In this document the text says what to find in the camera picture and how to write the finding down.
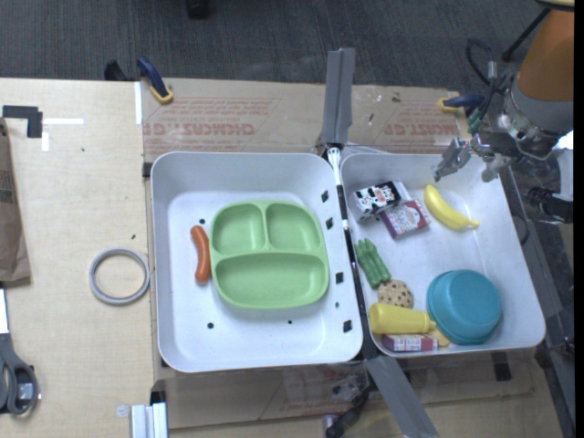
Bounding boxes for green asparagus bunch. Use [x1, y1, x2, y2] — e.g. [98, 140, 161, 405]
[354, 237, 393, 290]

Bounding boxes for yellow banana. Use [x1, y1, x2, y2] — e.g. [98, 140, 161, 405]
[422, 182, 481, 233]

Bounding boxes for small pink packet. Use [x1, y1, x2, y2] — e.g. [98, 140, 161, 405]
[381, 332, 440, 353]

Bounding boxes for cow print carton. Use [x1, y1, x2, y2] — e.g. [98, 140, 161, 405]
[352, 180, 412, 224]

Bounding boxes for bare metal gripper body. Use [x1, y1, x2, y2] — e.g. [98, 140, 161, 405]
[471, 111, 561, 162]

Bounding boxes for pink and white carton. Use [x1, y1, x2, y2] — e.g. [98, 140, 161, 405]
[379, 199, 432, 241]

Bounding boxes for grey tape roll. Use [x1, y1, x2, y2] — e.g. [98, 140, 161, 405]
[88, 246, 151, 307]

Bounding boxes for white plastic tray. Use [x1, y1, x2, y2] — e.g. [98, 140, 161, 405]
[149, 151, 365, 374]
[339, 151, 548, 360]

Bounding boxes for small yellow rounded piece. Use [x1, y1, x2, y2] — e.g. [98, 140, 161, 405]
[428, 327, 452, 349]

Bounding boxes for brown biscuit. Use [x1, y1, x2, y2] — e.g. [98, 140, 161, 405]
[376, 278, 415, 311]

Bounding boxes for green divided plate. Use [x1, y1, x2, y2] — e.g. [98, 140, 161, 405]
[208, 200, 331, 311]

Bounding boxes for blue bowl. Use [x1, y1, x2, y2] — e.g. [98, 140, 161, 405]
[425, 268, 504, 347]

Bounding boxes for orange sausage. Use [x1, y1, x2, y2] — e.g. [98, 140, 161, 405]
[189, 224, 213, 285]

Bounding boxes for brown paper bag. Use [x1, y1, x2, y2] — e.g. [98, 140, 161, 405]
[0, 117, 33, 287]

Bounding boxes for grey scissors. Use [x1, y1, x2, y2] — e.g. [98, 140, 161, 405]
[0, 332, 42, 416]

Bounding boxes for brown cardboard board red print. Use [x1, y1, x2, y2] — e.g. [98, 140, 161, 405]
[140, 78, 536, 430]

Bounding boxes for yellow bottle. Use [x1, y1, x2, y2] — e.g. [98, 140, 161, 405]
[368, 301, 438, 336]

